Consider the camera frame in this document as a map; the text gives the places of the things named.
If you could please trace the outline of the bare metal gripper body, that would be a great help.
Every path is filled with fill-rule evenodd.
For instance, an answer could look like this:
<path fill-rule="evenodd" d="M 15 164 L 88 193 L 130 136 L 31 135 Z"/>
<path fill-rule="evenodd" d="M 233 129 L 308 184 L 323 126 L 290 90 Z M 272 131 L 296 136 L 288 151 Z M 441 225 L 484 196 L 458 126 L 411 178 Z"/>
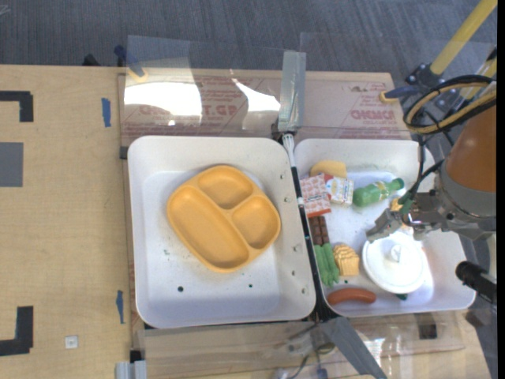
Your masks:
<path fill-rule="evenodd" d="M 451 231 L 470 240 L 496 233 L 496 195 L 464 189 L 451 196 L 445 189 L 418 193 L 403 221 L 430 222 L 434 231 Z"/>

